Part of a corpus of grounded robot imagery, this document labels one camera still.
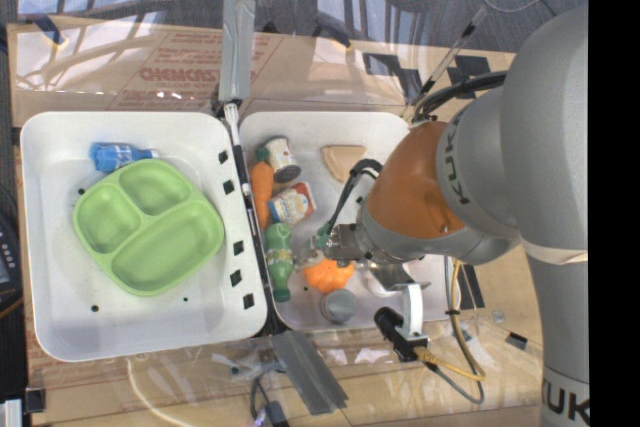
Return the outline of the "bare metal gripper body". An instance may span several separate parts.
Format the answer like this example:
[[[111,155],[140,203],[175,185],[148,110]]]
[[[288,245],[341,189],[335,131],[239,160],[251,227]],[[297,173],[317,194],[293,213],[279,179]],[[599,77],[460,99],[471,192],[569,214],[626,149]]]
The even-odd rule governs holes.
[[[362,223],[338,224],[329,234],[324,255],[340,264],[365,262],[373,259],[371,249]]]

